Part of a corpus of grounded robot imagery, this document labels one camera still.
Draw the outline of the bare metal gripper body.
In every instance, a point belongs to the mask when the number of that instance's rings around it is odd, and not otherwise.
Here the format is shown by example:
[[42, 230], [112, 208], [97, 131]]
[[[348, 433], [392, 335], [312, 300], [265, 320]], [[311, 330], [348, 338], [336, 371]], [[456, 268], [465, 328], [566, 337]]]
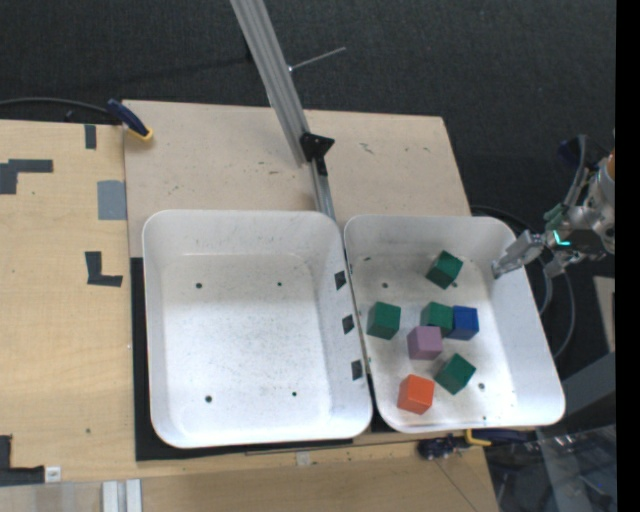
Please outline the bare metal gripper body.
[[601, 260], [615, 254], [615, 209], [604, 202], [556, 204], [545, 213], [547, 247], [569, 261]]

